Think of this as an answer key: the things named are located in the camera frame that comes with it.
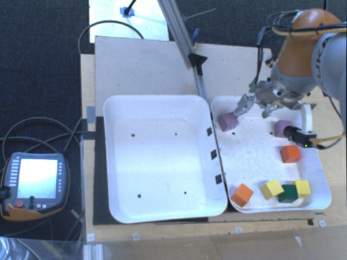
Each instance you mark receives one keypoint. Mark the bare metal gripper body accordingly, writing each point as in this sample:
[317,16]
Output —
[267,93]

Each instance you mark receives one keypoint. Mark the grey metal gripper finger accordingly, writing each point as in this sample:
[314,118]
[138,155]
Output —
[269,110]
[244,104]

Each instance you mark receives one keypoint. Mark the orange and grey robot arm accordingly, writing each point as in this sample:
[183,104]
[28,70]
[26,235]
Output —
[303,53]

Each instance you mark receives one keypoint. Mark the purple cube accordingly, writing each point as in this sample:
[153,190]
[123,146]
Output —
[279,127]
[228,122]

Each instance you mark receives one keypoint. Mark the orange cube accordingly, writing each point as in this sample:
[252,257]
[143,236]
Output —
[241,195]
[290,154]

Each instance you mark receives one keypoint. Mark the white plastic tray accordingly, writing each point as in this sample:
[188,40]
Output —
[162,166]
[257,161]

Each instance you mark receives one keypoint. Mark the yellow cube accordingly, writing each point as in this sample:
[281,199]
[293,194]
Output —
[271,189]
[303,188]

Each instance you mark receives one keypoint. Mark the green cube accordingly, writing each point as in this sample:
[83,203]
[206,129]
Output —
[288,194]

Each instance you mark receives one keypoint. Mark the pale flat board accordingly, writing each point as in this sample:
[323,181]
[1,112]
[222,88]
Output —
[146,69]

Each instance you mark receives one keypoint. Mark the black cylinder on white bracket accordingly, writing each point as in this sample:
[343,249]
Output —
[296,135]

